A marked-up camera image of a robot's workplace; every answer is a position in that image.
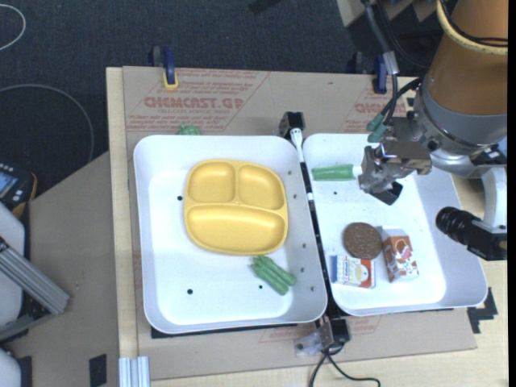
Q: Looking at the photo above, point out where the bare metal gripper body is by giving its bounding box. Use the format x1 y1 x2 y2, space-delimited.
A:
378 116 507 179

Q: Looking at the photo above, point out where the green and white leek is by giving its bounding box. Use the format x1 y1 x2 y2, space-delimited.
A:
310 163 364 182

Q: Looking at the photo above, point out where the brown round biscuit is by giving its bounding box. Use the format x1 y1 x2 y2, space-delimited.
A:
342 222 384 261

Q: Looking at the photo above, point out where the thin black and white rod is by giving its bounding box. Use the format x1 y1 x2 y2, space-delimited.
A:
289 128 330 322

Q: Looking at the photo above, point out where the orange and white carton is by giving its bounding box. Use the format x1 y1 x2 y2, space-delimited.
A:
380 225 421 284

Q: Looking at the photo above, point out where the white plastic tray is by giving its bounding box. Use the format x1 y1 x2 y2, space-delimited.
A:
132 134 329 335
301 132 489 318

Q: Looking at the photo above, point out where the white orange and blue packet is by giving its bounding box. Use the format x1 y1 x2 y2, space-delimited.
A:
331 254 377 290

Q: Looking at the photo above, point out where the green asparagus bundle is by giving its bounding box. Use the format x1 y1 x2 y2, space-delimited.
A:
251 254 298 297

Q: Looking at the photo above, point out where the yellow divided plate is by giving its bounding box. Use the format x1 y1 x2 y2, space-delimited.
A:
182 158 290 257

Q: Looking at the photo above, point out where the brown cardboard board red print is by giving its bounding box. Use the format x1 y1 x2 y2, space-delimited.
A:
121 65 479 381

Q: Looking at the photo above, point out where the black cylinder on white bracket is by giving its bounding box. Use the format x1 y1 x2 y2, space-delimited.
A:
435 166 509 262

